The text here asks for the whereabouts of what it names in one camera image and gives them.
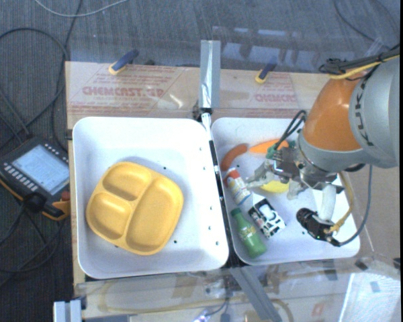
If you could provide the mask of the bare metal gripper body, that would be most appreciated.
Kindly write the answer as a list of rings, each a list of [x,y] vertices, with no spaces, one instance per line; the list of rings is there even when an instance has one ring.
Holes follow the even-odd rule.
[[[331,184],[336,193],[344,191],[341,184],[333,182],[338,178],[336,172],[325,171],[307,160],[299,148],[284,147],[273,155],[273,171],[276,175],[293,180],[304,191],[306,188],[322,190]]]

